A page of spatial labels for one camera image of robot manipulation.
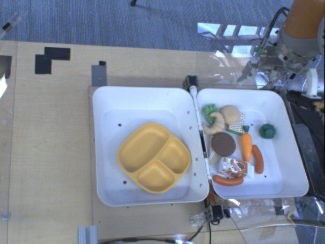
toy sausage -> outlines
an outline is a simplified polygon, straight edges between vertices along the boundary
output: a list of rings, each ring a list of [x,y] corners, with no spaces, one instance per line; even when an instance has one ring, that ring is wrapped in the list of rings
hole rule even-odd
[[[217,184],[224,185],[224,186],[236,186],[244,182],[244,178],[242,176],[236,178],[224,178],[219,175],[214,175],[212,179]]]
[[[256,165],[255,165],[255,172],[256,173],[263,173],[264,170],[264,161],[261,151],[259,150],[257,145],[252,146],[252,153],[255,157]]]

toy carrot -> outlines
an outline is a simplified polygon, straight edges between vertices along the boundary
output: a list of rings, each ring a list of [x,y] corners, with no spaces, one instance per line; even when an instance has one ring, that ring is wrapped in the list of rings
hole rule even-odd
[[[248,133],[249,126],[243,126],[244,134],[241,137],[244,160],[249,163],[252,154],[252,137]]]

